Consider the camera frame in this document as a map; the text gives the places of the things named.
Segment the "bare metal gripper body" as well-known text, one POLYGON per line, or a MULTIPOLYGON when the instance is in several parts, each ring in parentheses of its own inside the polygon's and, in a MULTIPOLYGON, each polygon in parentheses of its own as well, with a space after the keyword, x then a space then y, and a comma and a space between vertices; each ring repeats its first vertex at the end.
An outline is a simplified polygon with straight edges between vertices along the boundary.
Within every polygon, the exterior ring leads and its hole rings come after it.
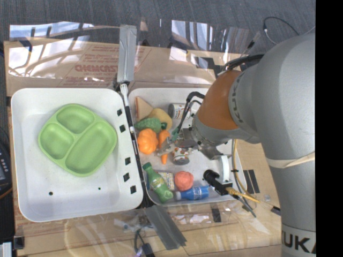
POLYGON ((182 128, 175 141, 175 146, 179 148, 198 148, 198 141, 193 137, 193 128, 182 128))

